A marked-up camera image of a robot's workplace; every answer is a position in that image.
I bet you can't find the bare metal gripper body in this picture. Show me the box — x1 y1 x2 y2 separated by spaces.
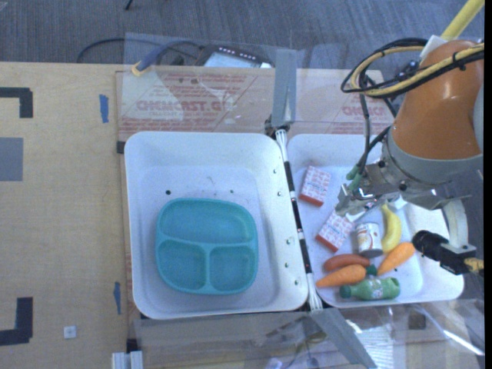
357 160 411 210

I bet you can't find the orange and white carton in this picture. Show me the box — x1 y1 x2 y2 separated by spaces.
298 165 333 208
314 210 355 254

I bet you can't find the small white and orange can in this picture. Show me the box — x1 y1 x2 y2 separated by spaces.
354 221 384 259

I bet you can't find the yellow banana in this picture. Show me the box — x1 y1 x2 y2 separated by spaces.
380 202 404 254

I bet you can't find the red-orange sausage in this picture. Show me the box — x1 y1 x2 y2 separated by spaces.
322 253 371 273

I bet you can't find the orange carrot with green top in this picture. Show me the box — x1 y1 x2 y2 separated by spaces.
315 263 379 289

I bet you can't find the green plastic bottle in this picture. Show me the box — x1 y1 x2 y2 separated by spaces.
338 276 402 303

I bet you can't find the white plastic tray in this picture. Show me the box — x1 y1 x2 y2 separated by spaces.
286 133 466 309
123 131 310 321

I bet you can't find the teal divided plate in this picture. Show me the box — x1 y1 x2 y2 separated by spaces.
155 197 260 296

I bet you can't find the brown cardboard board red print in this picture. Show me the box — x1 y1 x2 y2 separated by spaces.
115 65 449 355

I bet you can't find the black cylinder on white bracket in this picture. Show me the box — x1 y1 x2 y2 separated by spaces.
411 198 478 276

